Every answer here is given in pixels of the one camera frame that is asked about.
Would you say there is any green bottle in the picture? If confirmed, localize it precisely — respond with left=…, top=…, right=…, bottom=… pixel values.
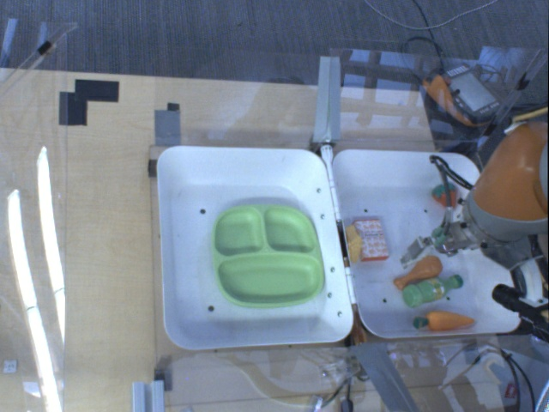
left=401, top=273, right=465, bottom=310

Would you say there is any orange and green toy vegetable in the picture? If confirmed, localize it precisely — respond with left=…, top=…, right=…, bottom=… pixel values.
left=431, top=182, right=458, bottom=209

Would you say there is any orange chicken drumstick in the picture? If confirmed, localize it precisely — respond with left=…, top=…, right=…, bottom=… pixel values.
left=393, top=254, right=444, bottom=292

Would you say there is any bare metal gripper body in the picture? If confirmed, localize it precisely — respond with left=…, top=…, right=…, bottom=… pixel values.
left=441, top=217, right=483, bottom=258

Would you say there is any green divided plate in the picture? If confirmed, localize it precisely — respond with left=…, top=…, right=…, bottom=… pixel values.
left=211, top=204, right=325, bottom=309

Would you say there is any yellow biscuit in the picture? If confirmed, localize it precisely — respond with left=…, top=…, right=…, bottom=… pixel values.
left=344, top=224, right=364, bottom=264

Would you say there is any orange and white carton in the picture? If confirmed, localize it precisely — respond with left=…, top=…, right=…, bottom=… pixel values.
left=353, top=217, right=390, bottom=263

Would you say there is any orange carrot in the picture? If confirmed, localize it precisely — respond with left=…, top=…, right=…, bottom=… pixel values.
left=412, top=310, right=476, bottom=333

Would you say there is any black cylinder on white bracket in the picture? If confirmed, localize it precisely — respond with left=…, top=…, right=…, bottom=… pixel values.
left=492, top=257, right=549, bottom=342

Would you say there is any white plastic tray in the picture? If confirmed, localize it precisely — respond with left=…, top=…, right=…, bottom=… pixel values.
left=155, top=145, right=355, bottom=352
left=331, top=148, right=522, bottom=340

